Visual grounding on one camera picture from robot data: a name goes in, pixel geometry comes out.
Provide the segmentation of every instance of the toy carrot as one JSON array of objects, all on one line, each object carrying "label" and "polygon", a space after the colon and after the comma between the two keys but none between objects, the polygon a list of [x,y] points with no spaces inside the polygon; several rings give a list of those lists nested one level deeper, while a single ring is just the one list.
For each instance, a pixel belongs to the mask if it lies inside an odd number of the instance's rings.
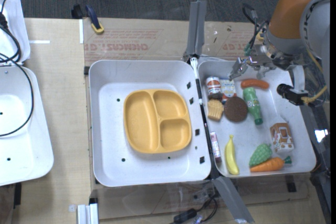
[{"label": "toy carrot", "polygon": [[277,171],[283,168],[285,163],[292,163],[290,156],[285,159],[281,159],[279,157],[274,157],[268,159],[267,161],[253,166],[250,168],[251,172],[270,172],[270,171]]}]

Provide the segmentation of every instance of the beige tabletop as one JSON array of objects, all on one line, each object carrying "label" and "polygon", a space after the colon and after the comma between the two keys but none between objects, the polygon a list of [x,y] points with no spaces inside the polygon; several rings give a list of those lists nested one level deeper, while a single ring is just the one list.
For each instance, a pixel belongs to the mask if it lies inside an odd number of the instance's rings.
[{"label": "beige tabletop", "polygon": [[[76,223],[77,205],[89,203],[91,172],[84,48],[75,19],[26,18],[30,59],[25,66],[37,77],[43,101],[54,165],[42,178],[22,182],[21,204],[13,224]],[[248,201],[256,223],[325,223],[315,188],[301,180],[303,196],[293,200]],[[102,220],[101,223],[164,223],[172,215]],[[236,223],[226,207],[208,223]]]}]

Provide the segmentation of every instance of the orange carrot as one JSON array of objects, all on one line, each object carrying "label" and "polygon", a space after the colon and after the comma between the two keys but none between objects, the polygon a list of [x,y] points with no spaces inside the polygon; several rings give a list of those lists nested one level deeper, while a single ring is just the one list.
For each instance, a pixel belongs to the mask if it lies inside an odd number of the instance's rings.
[{"label": "orange carrot", "polygon": [[248,87],[258,87],[258,88],[267,90],[269,87],[269,84],[267,81],[260,80],[260,79],[246,79],[240,83],[240,86],[242,89],[245,89]]},{"label": "orange carrot", "polygon": [[250,168],[251,172],[270,172],[270,171],[277,171],[283,168],[285,163],[291,163],[291,159],[288,156],[286,159],[281,159],[279,157],[274,157],[268,159],[267,161],[253,166]]}]

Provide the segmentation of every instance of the bottle cap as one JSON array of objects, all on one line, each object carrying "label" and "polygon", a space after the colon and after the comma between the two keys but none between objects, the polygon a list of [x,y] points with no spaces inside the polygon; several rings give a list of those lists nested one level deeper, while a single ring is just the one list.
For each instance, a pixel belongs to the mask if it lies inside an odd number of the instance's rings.
[{"label": "bottle cap", "polygon": [[262,121],[263,119],[256,119],[256,120],[254,120],[254,123],[256,124],[256,125],[261,125],[262,123],[263,123],[263,121]]}]

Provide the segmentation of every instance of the yellow plate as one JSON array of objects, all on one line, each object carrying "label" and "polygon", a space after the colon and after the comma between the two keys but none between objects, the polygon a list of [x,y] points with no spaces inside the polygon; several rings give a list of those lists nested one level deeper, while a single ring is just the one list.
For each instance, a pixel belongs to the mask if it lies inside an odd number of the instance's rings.
[{"label": "yellow plate", "polygon": [[124,102],[128,142],[142,153],[167,153],[185,148],[191,140],[188,108],[171,90],[148,89],[130,93]]}]

